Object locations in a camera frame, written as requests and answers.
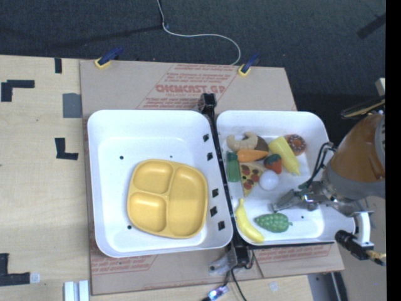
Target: toy pizza slice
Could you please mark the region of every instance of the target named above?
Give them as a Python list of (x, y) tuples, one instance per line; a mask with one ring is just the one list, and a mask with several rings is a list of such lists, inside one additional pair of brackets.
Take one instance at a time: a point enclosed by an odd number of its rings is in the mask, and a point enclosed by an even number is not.
[(259, 178), (265, 170), (266, 168), (263, 165), (256, 162), (239, 163), (239, 173), (245, 197), (249, 195), (252, 188), (259, 182)]

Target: robotic arm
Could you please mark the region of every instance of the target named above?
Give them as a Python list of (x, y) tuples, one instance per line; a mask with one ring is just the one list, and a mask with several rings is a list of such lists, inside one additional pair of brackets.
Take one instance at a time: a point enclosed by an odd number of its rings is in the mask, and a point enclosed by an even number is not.
[[(365, 115), (369, 110), (385, 103), (364, 103), (342, 112), (343, 118)], [(325, 164), (328, 151), (333, 151)], [(323, 170), (319, 181), (314, 181), (319, 170)], [(322, 202), (329, 204), (339, 213), (353, 217), (358, 233), (339, 231), (335, 239), (360, 260), (371, 259), (385, 265), (383, 253), (374, 252), (370, 242), (370, 218), (361, 200), (368, 196), (385, 199), (385, 115), (368, 113), (341, 141), (338, 148), (326, 143), (321, 146), (315, 170), (311, 178), (299, 186), (299, 191), (290, 190), (279, 202), (273, 204), (275, 211), (306, 203), (314, 210)]]

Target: cardboard sheet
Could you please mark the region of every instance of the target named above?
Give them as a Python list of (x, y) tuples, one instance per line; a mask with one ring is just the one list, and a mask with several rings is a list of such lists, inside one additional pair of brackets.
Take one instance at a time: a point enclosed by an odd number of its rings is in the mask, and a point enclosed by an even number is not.
[[(214, 93), (216, 114), (226, 110), (296, 110), (283, 68), (251, 68), (240, 77), (237, 66), (112, 61), (98, 69), (80, 62), (86, 186), (90, 227), (92, 294), (221, 283), (210, 262), (225, 249), (110, 258), (97, 248), (91, 210), (87, 120), (102, 109), (193, 109), (202, 93)], [(238, 280), (301, 275), (343, 269), (336, 244), (256, 250), (256, 263)]]

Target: white cable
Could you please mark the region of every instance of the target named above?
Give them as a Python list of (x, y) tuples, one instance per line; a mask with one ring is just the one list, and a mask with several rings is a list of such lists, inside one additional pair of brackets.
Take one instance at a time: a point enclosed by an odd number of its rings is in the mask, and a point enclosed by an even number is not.
[(179, 34), (179, 33), (173, 33), (173, 32), (171, 32), (170, 30), (168, 30), (168, 29), (165, 27), (165, 23), (164, 23), (165, 18), (164, 18), (164, 13), (163, 13), (162, 6), (161, 6), (161, 4), (160, 4), (160, 1), (159, 1), (159, 0), (156, 0), (156, 1), (157, 1), (157, 6), (159, 7), (160, 15), (162, 16), (162, 27), (163, 27), (163, 30), (164, 30), (166, 33), (171, 34), (172, 36), (182, 37), (182, 38), (195, 38), (195, 37), (205, 37), (205, 36), (208, 36), (208, 37), (219, 37), (219, 38), (226, 39), (226, 40), (230, 41), (232, 44), (234, 44), (234, 46), (238, 49), (238, 58), (237, 58), (237, 60), (236, 60), (234, 63), (232, 63), (231, 65), (235, 65), (237, 62), (239, 62), (239, 60), (241, 59), (241, 49), (240, 49), (240, 47), (238, 46), (238, 44), (237, 44), (234, 40), (232, 40), (231, 38), (228, 38), (228, 37), (226, 37), (226, 36), (222, 36), (221, 34), (215, 34), (215, 33)]

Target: toy egg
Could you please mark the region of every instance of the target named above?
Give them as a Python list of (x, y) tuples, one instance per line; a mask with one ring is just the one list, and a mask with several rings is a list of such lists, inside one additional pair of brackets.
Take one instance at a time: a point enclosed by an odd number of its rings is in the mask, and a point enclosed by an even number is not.
[(274, 189), (278, 185), (278, 175), (273, 171), (264, 171), (259, 178), (259, 185), (266, 191)]

